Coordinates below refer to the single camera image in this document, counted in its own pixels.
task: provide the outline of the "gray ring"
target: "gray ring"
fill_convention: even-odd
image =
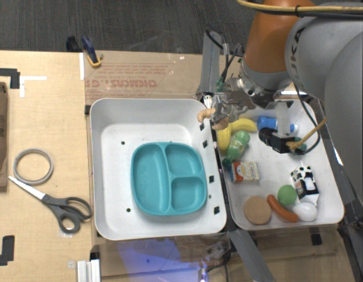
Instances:
[[[49,168],[47,174],[44,177],[40,178],[39,180],[35,180],[35,181],[26,180],[22,176],[20,176],[18,171],[17,171],[18,162],[22,159],[22,157],[24,157],[24,156],[26,156],[26,155],[28,155],[30,153],[39,153],[40,155],[46,157],[46,159],[47,159],[47,161],[48,161],[48,163],[50,165],[50,168]],[[28,185],[39,185],[39,184],[44,183],[45,181],[47,181],[51,177],[52,172],[53,172],[53,160],[51,158],[51,155],[48,152],[44,151],[43,149],[39,149],[39,148],[25,149],[25,150],[21,151],[17,155],[17,157],[15,158],[15,160],[13,162],[13,174],[14,174],[14,176],[18,180],[20,180],[20,181],[22,181],[22,182],[24,182],[25,184],[28,184]]]

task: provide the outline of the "brown disc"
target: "brown disc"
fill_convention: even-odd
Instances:
[[[244,204],[244,214],[252,224],[266,224],[271,217],[271,208],[262,197],[252,196]]]

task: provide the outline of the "scissors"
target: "scissors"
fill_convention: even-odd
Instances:
[[[18,179],[9,176],[9,179],[17,184],[19,187],[23,188],[37,199],[39,199],[43,204],[48,206],[52,212],[55,214],[56,219],[58,220],[59,226],[64,233],[74,233],[80,229],[80,221],[86,220],[92,217],[92,208],[90,205],[83,199],[79,197],[66,197],[63,199],[56,199],[46,193],[40,192],[39,190],[35,189],[32,186],[29,186],[25,183],[22,183]],[[87,211],[87,214],[84,214],[81,210],[77,207],[71,206],[69,203],[80,203],[84,205]],[[64,219],[69,219],[74,227],[66,227],[63,224]]]

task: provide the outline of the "orange hot dog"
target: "orange hot dog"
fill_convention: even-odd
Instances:
[[[299,216],[297,216],[295,213],[290,212],[283,208],[281,204],[279,204],[278,200],[275,198],[274,195],[269,194],[266,198],[266,201],[270,205],[270,207],[273,209],[274,212],[276,212],[279,216],[282,218],[292,222],[296,223],[299,220]]]

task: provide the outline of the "toy banana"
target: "toy banana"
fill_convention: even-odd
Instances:
[[[246,132],[256,132],[257,125],[251,119],[239,118],[231,122],[223,130],[217,131],[217,144],[220,150],[226,150],[230,145],[231,134],[238,130],[245,130]]]

